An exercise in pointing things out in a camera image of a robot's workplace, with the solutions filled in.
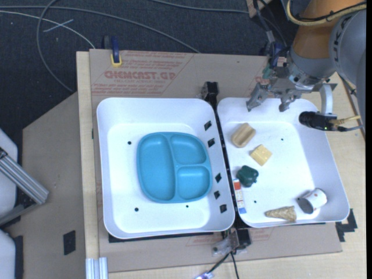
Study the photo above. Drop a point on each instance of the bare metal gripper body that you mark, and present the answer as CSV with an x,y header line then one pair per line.
x,y
287,83

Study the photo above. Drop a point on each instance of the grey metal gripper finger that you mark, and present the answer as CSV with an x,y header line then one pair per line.
x,y
255,97
285,103

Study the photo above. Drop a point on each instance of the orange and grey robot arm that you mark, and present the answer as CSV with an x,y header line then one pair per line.
x,y
325,36

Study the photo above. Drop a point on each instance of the tan toy bread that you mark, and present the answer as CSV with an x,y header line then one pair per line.
x,y
243,135

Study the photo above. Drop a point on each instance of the yellow toy cheese slice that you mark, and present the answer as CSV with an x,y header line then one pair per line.
x,y
261,154

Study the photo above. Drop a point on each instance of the thin black rod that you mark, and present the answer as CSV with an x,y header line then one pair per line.
x,y
225,155

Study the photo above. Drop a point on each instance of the white plastic tray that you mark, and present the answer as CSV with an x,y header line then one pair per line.
x,y
122,167
290,173

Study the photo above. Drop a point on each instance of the dark green toy pepper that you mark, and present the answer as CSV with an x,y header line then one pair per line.
x,y
247,175

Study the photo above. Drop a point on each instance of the brown cardboard board red print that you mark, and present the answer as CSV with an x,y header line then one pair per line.
x,y
174,68

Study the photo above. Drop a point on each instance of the white can with red print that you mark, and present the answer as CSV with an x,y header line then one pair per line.
x,y
314,200

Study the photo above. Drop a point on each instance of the blue divided plate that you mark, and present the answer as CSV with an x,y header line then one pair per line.
x,y
171,167

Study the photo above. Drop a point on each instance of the tan toy ice cream cone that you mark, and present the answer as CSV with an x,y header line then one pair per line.
x,y
283,213

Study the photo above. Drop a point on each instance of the black cylinder on white bracket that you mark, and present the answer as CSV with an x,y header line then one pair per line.
x,y
316,118

